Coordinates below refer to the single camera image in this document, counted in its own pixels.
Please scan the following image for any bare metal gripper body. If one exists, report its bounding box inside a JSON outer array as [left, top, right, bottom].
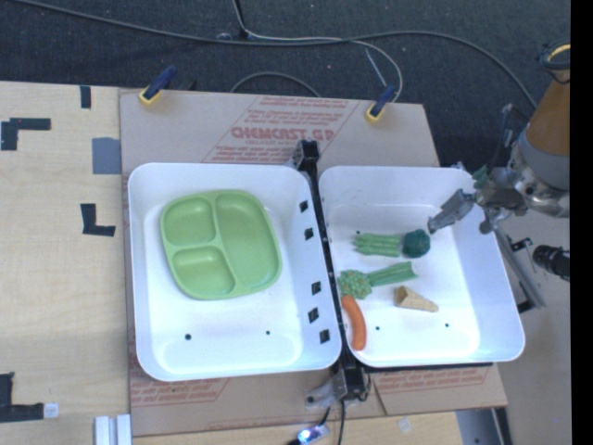
[[473, 166, 572, 220]]

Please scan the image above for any dark green broccoli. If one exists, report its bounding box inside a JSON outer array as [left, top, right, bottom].
[[400, 228, 432, 260]]

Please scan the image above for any light green asparagus bunch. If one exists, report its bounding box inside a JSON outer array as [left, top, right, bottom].
[[352, 231, 405, 259]]

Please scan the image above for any beige waffle cone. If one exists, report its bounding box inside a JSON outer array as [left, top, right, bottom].
[[393, 285, 440, 314]]

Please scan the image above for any green stalk with speckled head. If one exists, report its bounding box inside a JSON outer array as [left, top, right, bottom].
[[336, 261, 420, 301]]

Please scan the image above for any white plastic tray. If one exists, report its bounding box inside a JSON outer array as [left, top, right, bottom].
[[127, 161, 345, 383], [318, 164, 527, 369]]

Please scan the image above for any thin black rod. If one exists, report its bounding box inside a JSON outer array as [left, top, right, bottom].
[[307, 169, 357, 372]]

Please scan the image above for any orange sausage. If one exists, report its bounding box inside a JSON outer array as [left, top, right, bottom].
[[340, 294, 369, 352]]

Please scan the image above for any green divided plate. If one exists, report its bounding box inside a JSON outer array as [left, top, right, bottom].
[[158, 188, 284, 302]]

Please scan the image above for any brown cardboard board red print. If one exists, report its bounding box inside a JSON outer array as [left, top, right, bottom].
[[118, 87, 510, 438]]

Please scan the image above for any black cylinder on white bracket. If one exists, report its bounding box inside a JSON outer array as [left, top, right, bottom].
[[531, 244, 572, 283]]

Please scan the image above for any black block with thin wires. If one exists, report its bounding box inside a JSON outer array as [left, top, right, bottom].
[[292, 139, 322, 173], [303, 362, 372, 410]]

